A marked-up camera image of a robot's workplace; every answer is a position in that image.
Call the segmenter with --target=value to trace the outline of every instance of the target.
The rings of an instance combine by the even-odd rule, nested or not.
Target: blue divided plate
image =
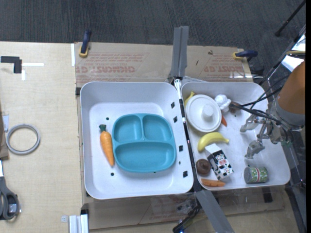
[[[116,163],[129,172],[159,172],[176,160],[172,129],[156,114],[119,117],[113,125],[112,141]]]

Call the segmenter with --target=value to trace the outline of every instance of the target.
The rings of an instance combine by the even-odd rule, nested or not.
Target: tin can
[[[246,167],[244,180],[247,184],[264,183],[268,181],[268,170],[265,167]]]

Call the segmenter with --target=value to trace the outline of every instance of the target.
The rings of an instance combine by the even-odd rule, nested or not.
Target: white lid
[[[215,131],[222,120],[219,105],[207,95],[195,95],[186,105],[186,117],[189,123],[201,132]]]

